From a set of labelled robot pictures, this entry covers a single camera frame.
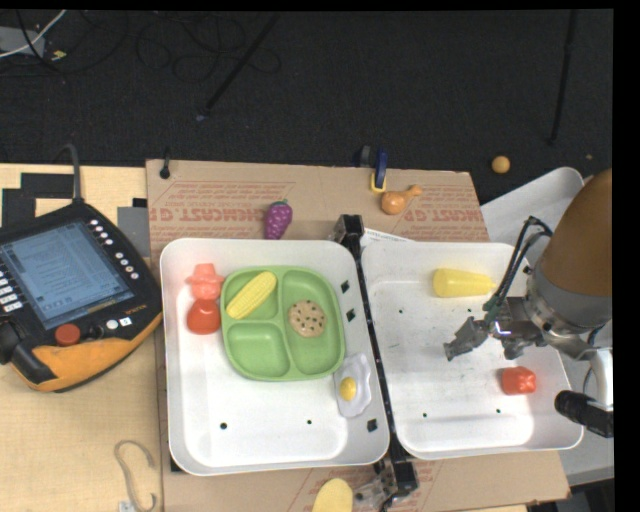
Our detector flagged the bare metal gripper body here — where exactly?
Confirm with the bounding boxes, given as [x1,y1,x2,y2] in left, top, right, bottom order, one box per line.
[492,297,557,347]

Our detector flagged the red toy pepper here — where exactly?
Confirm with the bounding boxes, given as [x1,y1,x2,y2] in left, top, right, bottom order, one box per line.
[500,365,538,397]

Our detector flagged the smooth yellow corn cob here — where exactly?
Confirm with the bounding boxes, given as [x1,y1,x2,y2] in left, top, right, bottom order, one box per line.
[431,267,498,300]

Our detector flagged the white plastic tray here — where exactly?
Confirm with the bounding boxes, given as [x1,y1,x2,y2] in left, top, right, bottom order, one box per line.
[159,237,392,477]
[360,239,586,461]

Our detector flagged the white fried egg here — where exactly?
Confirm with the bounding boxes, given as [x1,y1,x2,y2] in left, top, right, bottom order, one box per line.
[332,352,374,419]

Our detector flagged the orange chicken drumstick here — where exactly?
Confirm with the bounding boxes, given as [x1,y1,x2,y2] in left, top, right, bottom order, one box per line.
[380,184,424,217]

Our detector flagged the brown chocolate chip biscuit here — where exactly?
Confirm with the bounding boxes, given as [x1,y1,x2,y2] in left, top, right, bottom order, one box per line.
[287,299,329,339]

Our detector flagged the brown cardboard board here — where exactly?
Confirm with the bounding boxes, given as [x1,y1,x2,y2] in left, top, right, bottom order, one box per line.
[144,158,572,512]

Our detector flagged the green divided plate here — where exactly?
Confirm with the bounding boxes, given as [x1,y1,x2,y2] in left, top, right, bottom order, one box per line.
[219,265,347,383]

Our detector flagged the yellow ridged toy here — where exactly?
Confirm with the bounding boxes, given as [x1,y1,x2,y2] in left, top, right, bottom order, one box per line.
[311,477,355,512]

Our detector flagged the purple grapes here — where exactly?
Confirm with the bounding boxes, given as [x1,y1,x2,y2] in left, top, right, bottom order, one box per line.
[263,199,294,241]

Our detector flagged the red and pink toy figure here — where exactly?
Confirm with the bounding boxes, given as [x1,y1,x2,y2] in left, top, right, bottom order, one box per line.
[185,262,226,336]

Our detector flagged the black cylinder on white bracket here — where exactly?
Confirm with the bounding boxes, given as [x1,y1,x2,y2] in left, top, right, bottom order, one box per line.
[553,344,614,439]

